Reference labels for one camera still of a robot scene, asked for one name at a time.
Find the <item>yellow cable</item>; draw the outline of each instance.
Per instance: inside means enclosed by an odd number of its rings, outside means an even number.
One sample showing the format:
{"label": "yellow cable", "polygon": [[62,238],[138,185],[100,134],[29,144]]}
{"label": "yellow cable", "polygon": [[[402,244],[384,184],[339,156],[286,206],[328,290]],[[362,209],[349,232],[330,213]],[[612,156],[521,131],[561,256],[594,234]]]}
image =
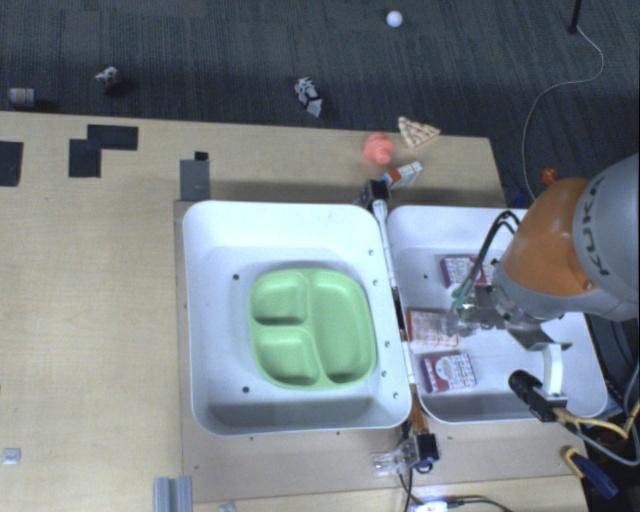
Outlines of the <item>yellow cable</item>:
{"label": "yellow cable", "polygon": [[640,400],[638,400],[636,402],[636,405],[634,405],[633,409],[631,410],[631,414],[629,414],[629,417],[627,418],[627,421],[624,424],[624,431],[627,433],[627,436],[629,435],[629,432],[631,432],[631,427],[633,427],[633,423],[636,421],[636,418],[638,417],[638,413],[640,412]]}
{"label": "yellow cable", "polygon": [[571,456],[575,454],[580,455],[580,452],[574,446],[565,446],[561,451],[562,460],[564,460],[564,463],[569,467],[573,474],[578,478],[584,478],[584,473],[580,471],[578,466],[576,466],[576,463],[571,460]]}
{"label": "yellow cable", "polygon": [[580,416],[576,416],[570,413],[569,411],[561,407],[554,408],[553,412],[556,415],[556,418],[558,419],[558,421],[562,423],[572,423],[577,427],[580,425],[593,425],[596,427],[602,427],[615,432],[625,440],[629,439],[628,431],[626,431],[622,427],[619,427],[618,425],[615,425],[614,423],[610,423],[608,421],[602,421],[602,420],[595,420],[591,418],[582,418]]}

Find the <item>snack package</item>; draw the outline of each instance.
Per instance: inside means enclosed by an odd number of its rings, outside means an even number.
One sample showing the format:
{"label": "snack package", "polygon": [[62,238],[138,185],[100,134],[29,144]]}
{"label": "snack package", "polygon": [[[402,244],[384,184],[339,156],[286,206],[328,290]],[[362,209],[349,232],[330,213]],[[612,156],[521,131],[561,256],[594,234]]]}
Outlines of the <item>snack package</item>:
{"label": "snack package", "polygon": [[446,313],[410,309],[406,317],[407,334],[414,350],[458,346],[458,335],[449,336],[444,332]]}
{"label": "snack package", "polygon": [[[447,288],[459,286],[466,279],[476,262],[475,256],[447,256],[440,260],[440,270]],[[493,277],[493,267],[484,263],[476,279],[476,286],[489,286]]]}
{"label": "snack package", "polygon": [[432,354],[420,361],[427,393],[471,388],[477,384],[469,354]]}

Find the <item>green divided plate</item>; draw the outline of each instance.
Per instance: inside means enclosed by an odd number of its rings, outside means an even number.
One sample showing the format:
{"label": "green divided plate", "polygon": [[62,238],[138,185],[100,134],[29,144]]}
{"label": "green divided plate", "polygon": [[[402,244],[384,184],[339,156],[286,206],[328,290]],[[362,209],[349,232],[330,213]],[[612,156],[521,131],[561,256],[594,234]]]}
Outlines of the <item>green divided plate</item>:
{"label": "green divided plate", "polygon": [[251,348],[264,377],[289,389],[333,389],[365,379],[376,364],[367,297],[350,276],[277,270],[249,295]]}

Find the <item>dark carpet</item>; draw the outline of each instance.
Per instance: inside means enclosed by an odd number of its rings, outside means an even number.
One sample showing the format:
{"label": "dark carpet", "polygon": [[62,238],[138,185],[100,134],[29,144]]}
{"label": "dark carpet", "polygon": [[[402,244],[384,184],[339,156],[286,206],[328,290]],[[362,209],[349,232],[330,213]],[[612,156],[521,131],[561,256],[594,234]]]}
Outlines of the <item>dark carpet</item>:
{"label": "dark carpet", "polygon": [[[604,73],[545,96],[527,137],[540,170],[592,176],[638,151],[640,4],[586,1],[580,25]],[[390,7],[405,22],[386,25]],[[405,115],[488,137],[507,200],[523,190],[520,145],[538,93],[593,75],[597,52],[569,35],[573,0],[3,0],[0,90],[36,90],[38,110],[396,130]],[[93,75],[126,81],[109,95]],[[311,76],[320,119],[293,92]],[[1,109],[11,106],[2,94]]]}

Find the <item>black tape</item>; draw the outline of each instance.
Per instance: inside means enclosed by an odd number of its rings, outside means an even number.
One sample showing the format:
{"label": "black tape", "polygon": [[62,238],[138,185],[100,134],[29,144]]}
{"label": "black tape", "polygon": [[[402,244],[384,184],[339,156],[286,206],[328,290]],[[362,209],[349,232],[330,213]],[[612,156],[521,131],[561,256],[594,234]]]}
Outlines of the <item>black tape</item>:
{"label": "black tape", "polygon": [[87,138],[98,141],[102,149],[124,149],[129,151],[138,149],[137,126],[90,124],[87,128]]}
{"label": "black tape", "polygon": [[100,177],[100,144],[95,140],[69,140],[69,177]]}
{"label": "black tape", "polygon": [[22,142],[0,141],[0,187],[17,187],[22,170]]}

